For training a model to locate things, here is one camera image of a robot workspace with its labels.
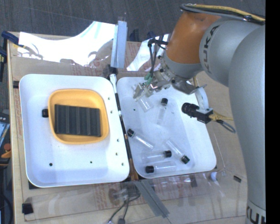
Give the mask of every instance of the dark floor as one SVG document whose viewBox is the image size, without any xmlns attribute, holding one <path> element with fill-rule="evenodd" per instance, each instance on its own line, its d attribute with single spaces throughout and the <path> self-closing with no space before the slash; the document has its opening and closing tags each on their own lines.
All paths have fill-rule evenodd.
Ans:
<svg viewBox="0 0 280 224">
<path fill-rule="evenodd" d="M 182 3 L 221 5 L 266 15 L 266 0 L 0 0 L 0 45 L 3 30 L 75 36 L 91 21 L 115 24 L 120 17 L 127 21 L 128 34 L 139 29 L 142 41 L 149 31 L 156 35 L 172 32 Z M 0 111 L 4 109 L 8 109 L 6 69 L 0 82 Z M 0 193 L 2 180 L 0 172 Z"/>
</svg>

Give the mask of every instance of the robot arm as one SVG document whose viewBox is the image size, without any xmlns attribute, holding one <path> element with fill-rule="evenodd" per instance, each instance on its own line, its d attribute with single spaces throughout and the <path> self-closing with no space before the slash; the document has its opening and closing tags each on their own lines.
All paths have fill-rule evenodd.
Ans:
<svg viewBox="0 0 280 224">
<path fill-rule="evenodd" d="M 265 223 L 265 19 L 226 7 L 185 4 L 182 9 L 159 70 L 138 84 L 134 99 L 169 86 L 198 98 L 203 87 L 189 80 L 203 70 L 229 87 L 247 172 L 246 223 Z M 192 104 L 184 104 L 182 111 L 209 115 Z"/>
</svg>

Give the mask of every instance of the white tray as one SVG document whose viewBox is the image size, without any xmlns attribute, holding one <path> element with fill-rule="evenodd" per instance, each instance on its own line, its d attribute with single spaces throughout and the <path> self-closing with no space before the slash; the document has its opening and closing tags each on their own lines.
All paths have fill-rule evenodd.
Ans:
<svg viewBox="0 0 280 224">
<path fill-rule="evenodd" d="M 180 160 L 171 157 L 167 161 L 176 162 L 177 170 L 167 173 L 145 172 L 145 166 L 141 159 L 141 153 L 146 148 L 139 145 L 136 140 L 129 138 L 133 162 L 136 171 L 144 178 L 157 178 L 172 175 L 184 175 L 197 172 L 210 171 L 216 166 L 216 156 L 210 137 L 204 123 L 196 118 L 184 114 L 181 107 L 185 102 L 197 105 L 195 95 L 186 95 L 173 87 L 163 89 L 149 97 L 154 107 L 147 112 L 143 112 L 140 105 L 133 100 L 133 84 L 144 82 L 142 77 L 124 77 L 117 83 L 120 106 L 122 110 L 125 127 L 140 132 L 152 142 L 154 149 L 164 150 L 164 142 L 171 138 L 176 144 L 185 150 L 190 162 L 183 164 Z M 166 110 L 166 120 L 164 125 L 156 124 L 158 115 L 157 106 L 162 98 L 168 99 Z"/>
<path fill-rule="evenodd" d="M 104 100 L 108 136 L 97 143 L 69 145 L 53 136 L 42 117 L 50 94 L 59 89 L 89 89 Z M 20 80 L 26 172 L 37 187 L 121 182 L 129 174 L 124 136 L 113 86 L 102 77 L 29 74 Z"/>
</svg>

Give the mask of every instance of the vial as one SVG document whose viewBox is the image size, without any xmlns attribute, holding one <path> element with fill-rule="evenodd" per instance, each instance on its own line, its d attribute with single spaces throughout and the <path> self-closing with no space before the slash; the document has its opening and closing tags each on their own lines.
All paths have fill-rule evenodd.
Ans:
<svg viewBox="0 0 280 224">
<path fill-rule="evenodd" d="M 140 133 L 135 133 L 134 130 L 128 129 L 127 135 L 131 137 L 132 139 L 137 140 L 140 144 L 144 145 L 144 147 L 153 149 L 154 145 L 151 144 L 142 134 Z"/>
<path fill-rule="evenodd" d="M 174 143 L 171 139 L 168 139 L 165 144 L 184 164 L 187 164 L 190 161 L 190 159 L 186 156 L 184 150 L 176 143 Z"/>
<path fill-rule="evenodd" d="M 176 163 L 174 161 L 159 162 L 145 167 L 147 174 L 151 173 L 168 173 L 176 171 Z"/>
<path fill-rule="evenodd" d="M 144 163 L 155 163 L 170 158 L 172 153 L 170 150 L 154 150 L 149 152 L 142 152 L 141 159 Z"/>
<path fill-rule="evenodd" d="M 167 98 L 163 98 L 161 100 L 161 103 L 159 105 L 159 113 L 158 113 L 158 117 L 157 117 L 157 124 L 158 125 L 162 125 L 164 120 L 165 120 L 167 103 L 168 103 L 168 99 Z"/>
</svg>

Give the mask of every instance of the black cap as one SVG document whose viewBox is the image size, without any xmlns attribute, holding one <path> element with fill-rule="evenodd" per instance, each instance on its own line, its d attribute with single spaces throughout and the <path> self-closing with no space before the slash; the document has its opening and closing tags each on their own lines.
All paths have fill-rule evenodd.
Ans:
<svg viewBox="0 0 280 224">
<path fill-rule="evenodd" d="M 134 132 L 132 129 L 128 129 L 127 135 L 128 135 L 129 137 L 132 137 L 134 134 L 135 134 L 135 132 Z"/>
<path fill-rule="evenodd" d="M 189 159 L 186 155 L 184 155 L 184 156 L 181 158 L 181 161 L 182 161 L 184 164 L 187 164 L 187 163 L 190 161 L 190 159 Z"/>
<path fill-rule="evenodd" d="M 154 167 L 153 166 L 146 166 L 145 167 L 145 172 L 150 174 L 154 172 Z"/>
<path fill-rule="evenodd" d="M 172 152 L 170 150 L 164 151 L 165 158 L 170 158 L 172 156 Z"/>
<path fill-rule="evenodd" d="M 161 104 L 162 105 L 167 105 L 168 103 L 168 99 L 167 98 L 163 98 L 162 101 L 161 101 Z"/>
</svg>

